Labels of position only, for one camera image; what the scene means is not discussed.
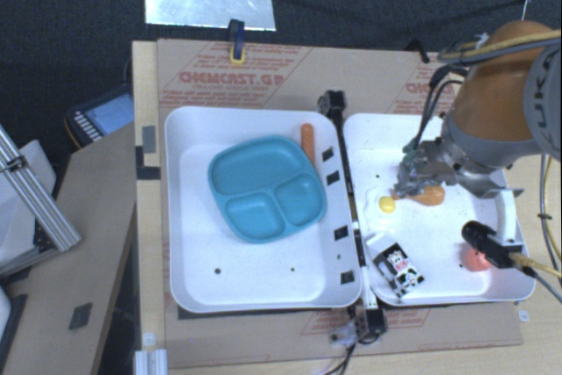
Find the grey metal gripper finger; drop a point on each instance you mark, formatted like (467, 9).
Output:
(425, 188)
(403, 188)

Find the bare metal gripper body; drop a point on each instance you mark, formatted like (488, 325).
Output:
(432, 164)

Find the orange toy bread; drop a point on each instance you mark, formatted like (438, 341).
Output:
(432, 198)

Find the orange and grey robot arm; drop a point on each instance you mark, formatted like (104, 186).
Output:
(496, 110)

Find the white fried egg yellow yolk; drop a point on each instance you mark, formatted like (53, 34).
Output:
(386, 205)

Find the thin black and white rod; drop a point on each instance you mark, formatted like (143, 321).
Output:
(351, 197)

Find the white plastic tray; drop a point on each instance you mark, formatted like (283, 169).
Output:
(246, 272)
(443, 250)

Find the cow print milk carton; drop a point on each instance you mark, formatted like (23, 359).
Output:
(401, 268)

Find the pink doughnut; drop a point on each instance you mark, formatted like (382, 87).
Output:
(475, 261)

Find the orange sausage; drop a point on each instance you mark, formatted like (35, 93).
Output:
(308, 140)

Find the blue divided plate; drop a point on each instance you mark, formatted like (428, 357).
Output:
(263, 189)

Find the brown cardboard board red print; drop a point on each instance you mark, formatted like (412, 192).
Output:
(272, 70)

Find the black cylinder on white bracket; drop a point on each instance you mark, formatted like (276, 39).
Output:
(487, 243)

